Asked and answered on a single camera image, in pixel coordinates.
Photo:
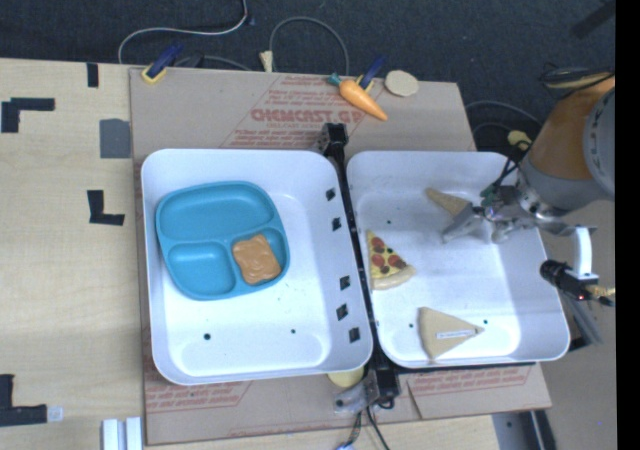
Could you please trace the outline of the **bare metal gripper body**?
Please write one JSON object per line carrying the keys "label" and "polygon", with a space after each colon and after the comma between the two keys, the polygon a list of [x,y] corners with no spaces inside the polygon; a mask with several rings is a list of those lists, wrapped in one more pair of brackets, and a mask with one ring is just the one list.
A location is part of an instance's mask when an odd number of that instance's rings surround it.
{"label": "bare metal gripper body", "polygon": [[481,192],[481,208],[491,223],[513,220],[518,229],[538,228],[554,235],[569,232],[564,212],[544,203],[534,190],[519,186],[490,185]]}

